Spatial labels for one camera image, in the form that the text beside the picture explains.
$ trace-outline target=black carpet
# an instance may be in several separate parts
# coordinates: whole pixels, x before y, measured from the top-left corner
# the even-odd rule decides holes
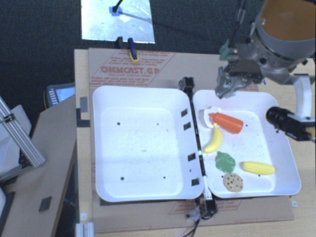
[[[156,44],[142,50],[218,53],[233,30],[237,0],[150,0]],[[32,123],[50,84],[74,81],[74,49],[113,48],[81,39],[80,0],[0,0],[0,96],[21,104]],[[247,3],[244,42],[260,3]]]

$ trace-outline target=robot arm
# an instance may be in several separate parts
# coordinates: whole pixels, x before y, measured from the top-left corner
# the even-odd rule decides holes
[[[316,0],[264,0],[246,43],[234,43],[234,35],[221,48],[221,59],[228,60],[219,68],[219,98],[230,97],[251,83],[269,78],[296,89],[296,112],[271,108],[267,120],[295,140],[315,140],[311,84],[315,76],[292,75],[299,63],[315,53]],[[242,22],[239,7],[237,24]]]

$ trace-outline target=yellow banana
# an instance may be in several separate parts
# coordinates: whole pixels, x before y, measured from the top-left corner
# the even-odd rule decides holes
[[[213,139],[210,143],[208,143],[205,147],[203,152],[205,153],[212,153],[214,151],[216,151],[219,146],[222,143],[223,140],[223,134],[222,131],[217,127],[217,124],[214,123],[214,135],[213,135]]]

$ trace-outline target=red bottle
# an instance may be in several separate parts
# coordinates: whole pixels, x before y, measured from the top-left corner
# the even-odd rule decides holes
[[[209,116],[212,117],[214,123],[217,123],[231,133],[240,133],[243,127],[243,122],[241,120],[222,113],[210,113]]]

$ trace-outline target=empty white tray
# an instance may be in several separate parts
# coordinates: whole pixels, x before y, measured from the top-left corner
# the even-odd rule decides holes
[[[222,113],[244,122],[239,134],[231,134],[224,129],[223,141],[218,149],[228,153],[236,161],[233,173],[243,179],[243,189],[239,193],[229,192],[223,185],[225,173],[216,168],[217,152],[203,154],[208,187],[220,198],[243,198],[294,195],[301,188],[300,177],[287,136],[276,133],[267,122],[266,112],[277,106],[275,98],[264,92],[238,91],[236,96],[219,99],[214,90],[200,90],[194,95],[197,126],[202,149],[211,139],[211,129],[203,120],[203,110],[211,106],[220,107]],[[245,172],[243,161],[258,161],[275,167],[273,175],[255,175]]]
[[[93,93],[96,189],[110,202],[191,199],[203,189],[189,99],[177,89]]]

